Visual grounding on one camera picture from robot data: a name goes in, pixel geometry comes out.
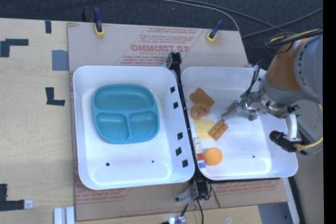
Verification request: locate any brown toy bread slice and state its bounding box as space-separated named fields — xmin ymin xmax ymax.
xmin=188 ymin=87 xmax=215 ymax=108

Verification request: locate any orange ball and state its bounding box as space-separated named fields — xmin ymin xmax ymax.
xmin=203 ymin=147 xmax=224 ymax=166

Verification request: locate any thin black rod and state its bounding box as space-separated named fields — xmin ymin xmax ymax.
xmin=173 ymin=67 xmax=202 ymax=182

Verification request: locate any blue divided plate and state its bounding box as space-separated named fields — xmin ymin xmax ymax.
xmin=91 ymin=83 xmax=161 ymax=145

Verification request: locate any black block with thin wires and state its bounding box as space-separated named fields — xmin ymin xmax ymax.
xmin=167 ymin=51 xmax=183 ymax=70
xmin=192 ymin=179 xmax=211 ymax=200

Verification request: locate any tan toy pretzel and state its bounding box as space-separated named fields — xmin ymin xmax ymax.
xmin=190 ymin=102 xmax=211 ymax=121

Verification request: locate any white plastic tray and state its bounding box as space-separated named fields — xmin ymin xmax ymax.
xmin=72 ymin=65 xmax=196 ymax=190
xmin=181 ymin=66 xmax=299 ymax=181

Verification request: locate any black cylinder on white bracket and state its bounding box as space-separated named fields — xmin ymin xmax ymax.
xmin=269 ymin=113 xmax=303 ymax=153

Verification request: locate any brown cardboard board red print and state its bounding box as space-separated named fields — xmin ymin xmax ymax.
xmin=67 ymin=23 xmax=290 ymax=221

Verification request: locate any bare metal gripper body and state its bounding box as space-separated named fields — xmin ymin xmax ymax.
xmin=238 ymin=91 xmax=292 ymax=121

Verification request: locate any yellow toy cheese slice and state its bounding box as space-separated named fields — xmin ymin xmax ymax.
xmin=194 ymin=119 xmax=215 ymax=141

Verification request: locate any orange toy waffle biscuit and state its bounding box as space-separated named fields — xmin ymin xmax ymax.
xmin=207 ymin=120 xmax=229 ymax=142

